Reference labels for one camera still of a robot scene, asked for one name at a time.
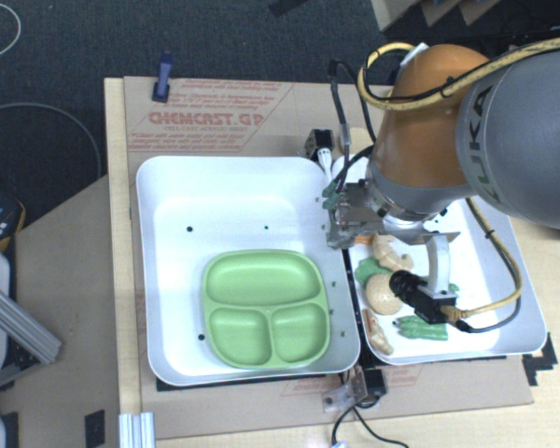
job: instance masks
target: blue clamp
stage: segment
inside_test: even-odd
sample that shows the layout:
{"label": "blue clamp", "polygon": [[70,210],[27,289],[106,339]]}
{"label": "blue clamp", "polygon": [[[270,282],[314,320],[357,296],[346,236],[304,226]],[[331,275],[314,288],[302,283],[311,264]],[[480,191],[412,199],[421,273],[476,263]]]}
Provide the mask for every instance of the blue clamp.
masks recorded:
{"label": "blue clamp", "polygon": [[158,72],[158,81],[153,86],[153,94],[151,99],[159,103],[168,102],[168,93],[170,92],[170,85],[168,79],[172,71],[172,53],[165,51],[160,56],[160,68]]}

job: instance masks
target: divided green plate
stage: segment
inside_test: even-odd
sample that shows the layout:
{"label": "divided green plate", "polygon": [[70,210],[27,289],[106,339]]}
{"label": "divided green plate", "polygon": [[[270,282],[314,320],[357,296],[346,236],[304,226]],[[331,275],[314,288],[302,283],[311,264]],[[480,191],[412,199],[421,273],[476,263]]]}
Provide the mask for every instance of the divided green plate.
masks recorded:
{"label": "divided green plate", "polygon": [[229,365],[288,368],[321,357],[329,344],[329,310],[315,264],[277,249],[226,252],[203,274],[210,344]]}

